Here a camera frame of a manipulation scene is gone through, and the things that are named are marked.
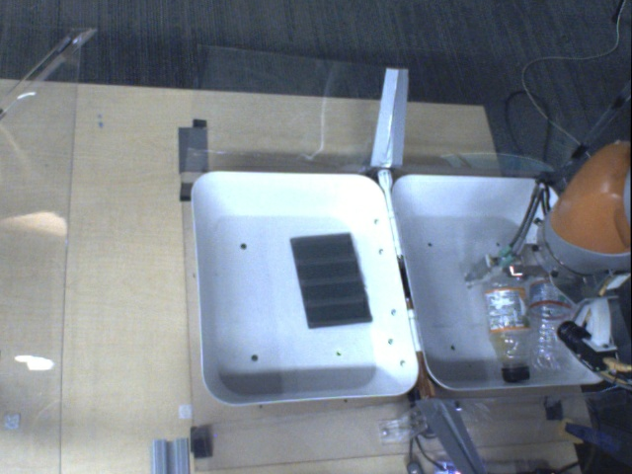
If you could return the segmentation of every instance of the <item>black bottle cap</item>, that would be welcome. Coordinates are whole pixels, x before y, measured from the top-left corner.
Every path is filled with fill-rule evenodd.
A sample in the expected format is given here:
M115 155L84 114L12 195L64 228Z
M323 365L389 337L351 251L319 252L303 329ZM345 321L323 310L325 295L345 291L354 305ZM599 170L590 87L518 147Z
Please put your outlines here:
M520 383L528 379L529 376L529 367L526 365L522 367L503 368L503 379L507 383Z

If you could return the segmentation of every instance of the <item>white cable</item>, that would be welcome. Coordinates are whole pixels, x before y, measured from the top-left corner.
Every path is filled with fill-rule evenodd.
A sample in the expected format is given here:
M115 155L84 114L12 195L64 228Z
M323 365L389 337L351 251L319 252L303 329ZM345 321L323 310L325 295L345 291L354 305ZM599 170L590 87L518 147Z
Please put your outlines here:
M526 96L529 98L529 100L531 101L531 103L533 104L533 106L535 107L535 109L540 113L540 115L545 118L553 127L557 128L558 130L560 130L562 133L564 133L567 137L569 137L571 140L573 140L576 144L581 145L582 143L574 136L572 135L570 132L568 132L566 129L564 129L559 123L557 123L556 121L554 121L553 119L551 119L545 112L544 110L537 104L537 102L535 101L535 99L533 98L533 95L531 95L531 92L529 91L529 89L526 87L526 79L524 78L526 71L533 65L535 65L536 63L539 63L540 61L549 61L549 60L561 60L561 61L588 61L588 60L592 60L592 59L598 59L598 58L603 58L605 56L608 56L609 54L612 54L615 50L617 50L619 48L619 44L621 41L621 34L619 32L619 27L621 24L621 15L623 14L623 8L625 7L625 4L627 3L628 0L623 0L621 2L621 7L619 9L619 12L617 14L616 17L616 40L614 41L614 46L611 47L609 50L605 51L605 52L601 52L599 54L594 54L592 56L543 56L541 58L536 58L534 60L529 61L526 65L524 65L524 67L522 68L522 73L520 75L520 79L522 81L522 88L524 89L524 93L526 93Z

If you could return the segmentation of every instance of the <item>dark gray carpet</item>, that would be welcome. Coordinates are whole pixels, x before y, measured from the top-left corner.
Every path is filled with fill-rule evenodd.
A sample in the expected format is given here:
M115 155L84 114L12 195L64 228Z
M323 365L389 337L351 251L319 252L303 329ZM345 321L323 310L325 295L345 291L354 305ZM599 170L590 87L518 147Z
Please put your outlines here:
M81 80L122 85L193 86L322 94L304 69L273 68L255 82L239 61L208 62L201 46L410 69L412 100L482 104L497 146L560 159L568 140L520 93L520 71L546 55L586 56L614 42L618 0L0 0L0 76L20 77L32 55L65 30L96 27ZM579 139L630 78L630 4L621 46L586 62L550 61L528 71L529 86L552 118ZM329 63L315 68L327 70ZM278 82L284 75L286 82ZM379 85L343 80L340 96L375 97ZM629 104L610 132L629 138Z

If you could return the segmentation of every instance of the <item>plastic bottle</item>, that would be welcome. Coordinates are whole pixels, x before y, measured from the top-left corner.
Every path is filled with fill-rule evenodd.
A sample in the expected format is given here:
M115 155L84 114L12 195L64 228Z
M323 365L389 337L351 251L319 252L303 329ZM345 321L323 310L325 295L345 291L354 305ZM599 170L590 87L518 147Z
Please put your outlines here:
M529 287L529 318L533 331L531 363L535 369L566 368L565 348L557 337L557 329L572 312L573 306L550 279L539 279Z
M529 321L526 291L518 277L498 274L484 291L490 341L501 362L503 380L517 383L529 378Z

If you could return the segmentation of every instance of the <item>wooden table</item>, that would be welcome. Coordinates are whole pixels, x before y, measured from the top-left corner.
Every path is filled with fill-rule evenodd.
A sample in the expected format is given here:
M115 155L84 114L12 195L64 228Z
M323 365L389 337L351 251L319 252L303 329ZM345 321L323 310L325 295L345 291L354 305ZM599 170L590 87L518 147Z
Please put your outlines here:
M377 102L325 104L330 149L371 138ZM206 119L209 134L230 136L237 147L276 152L296 135L318 145L325 104L308 97L78 86L65 310L58 325L21 313L24 328L40 332L43 342L51 328L63 325L62 359L55 361L60 386L53 385L48 396L59 412L21 440L0 431L0 470L145 473L153 439L188 436L199 369L190 353L197 332L188 320L178 127ZM410 104L407 125L414 130L407 154L494 150L480 107ZM12 264L3 259L2 265ZM35 279L32 286L38 285L44 284ZM14 327L0 325L3 339L15 340L9 335ZM7 373L13 361L4 357L4 346L0 350ZM16 389L0 381L0 391L0 411L20 402L23 415L30 412ZM231 454L249 449L256 456L262 444L236 444ZM221 472L401 474L405 449L400 444L372 457ZM549 457L554 465L575 458L562 438L485 452ZM226 457L224 466L230 461Z

